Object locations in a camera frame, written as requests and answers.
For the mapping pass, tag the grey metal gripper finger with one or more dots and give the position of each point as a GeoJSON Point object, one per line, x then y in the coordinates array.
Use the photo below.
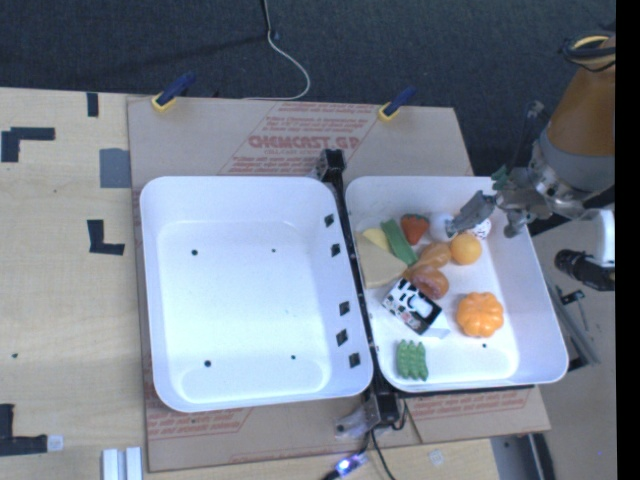
{"type": "Point", "coordinates": [472, 210]}
{"type": "Point", "coordinates": [517, 223]}

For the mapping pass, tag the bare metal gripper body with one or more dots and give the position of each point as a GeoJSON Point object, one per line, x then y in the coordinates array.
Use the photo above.
{"type": "Point", "coordinates": [545, 195]}

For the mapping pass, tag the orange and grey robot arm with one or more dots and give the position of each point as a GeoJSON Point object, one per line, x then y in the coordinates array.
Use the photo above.
{"type": "Point", "coordinates": [585, 113]}

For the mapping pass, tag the white spotted round toy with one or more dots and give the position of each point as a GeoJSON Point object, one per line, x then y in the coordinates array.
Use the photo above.
{"type": "Point", "coordinates": [483, 229]}

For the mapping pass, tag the orange fruit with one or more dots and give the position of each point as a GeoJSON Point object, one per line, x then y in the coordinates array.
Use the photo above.
{"type": "Point", "coordinates": [466, 249]}

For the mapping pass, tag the white plastic tray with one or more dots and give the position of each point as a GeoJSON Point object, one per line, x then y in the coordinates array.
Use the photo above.
{"type": "Point", "coordinates": [510, 278]}
{"type": "Point", "coordinates": [240, 293]}

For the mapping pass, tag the orange croissant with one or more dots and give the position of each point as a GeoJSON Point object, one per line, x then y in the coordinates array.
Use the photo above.
{"type": "Point", "coordinates": [435, 255]}

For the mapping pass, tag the red strawberry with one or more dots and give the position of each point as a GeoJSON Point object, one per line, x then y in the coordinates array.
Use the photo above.
{"type": "Point", "coordinates": [415, 228]}

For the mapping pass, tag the green bean pod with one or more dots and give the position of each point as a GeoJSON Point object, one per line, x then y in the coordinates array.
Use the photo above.
{"type": "Point", "coordinates": [398, 242]}

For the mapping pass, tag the brown doughnut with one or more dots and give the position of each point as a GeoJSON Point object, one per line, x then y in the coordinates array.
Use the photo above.
{"type": "Point", "coordinates": [431, 281]}

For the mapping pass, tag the orange pumpkin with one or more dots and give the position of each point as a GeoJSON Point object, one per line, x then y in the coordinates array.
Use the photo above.
{"type": "Point", "coordinates": [480, 314]}

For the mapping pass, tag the small yellow wedge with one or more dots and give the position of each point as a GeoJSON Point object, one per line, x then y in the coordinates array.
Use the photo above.
{"type": "Point", "coordinates": [376, 238]}

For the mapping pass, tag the pale yellow cheese wedge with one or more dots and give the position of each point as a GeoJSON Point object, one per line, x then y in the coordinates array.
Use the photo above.
{"type": "Point", "coordinates": [379, 267]}

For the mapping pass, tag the black and white carton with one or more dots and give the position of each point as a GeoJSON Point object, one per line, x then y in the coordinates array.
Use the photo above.
{"type": "Point", "coordinates": [411, 308]}

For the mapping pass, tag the thin black rod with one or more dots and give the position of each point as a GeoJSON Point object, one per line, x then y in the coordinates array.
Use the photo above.
{"type": "Point", "coordinates": [356, 263]}

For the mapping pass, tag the green pea pods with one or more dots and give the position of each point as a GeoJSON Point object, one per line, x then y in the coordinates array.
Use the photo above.
{"type": "Point", "coordinates": [412, 360]}

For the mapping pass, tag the brown cardboard board red print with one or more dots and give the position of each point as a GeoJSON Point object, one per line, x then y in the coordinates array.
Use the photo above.
{"type": "Point", "coordinates": [200, 133]}

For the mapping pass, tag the black cylinder on white bracket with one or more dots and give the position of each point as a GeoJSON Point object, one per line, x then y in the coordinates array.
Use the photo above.
{"type": "Point", "coordinates": [585, 269]}

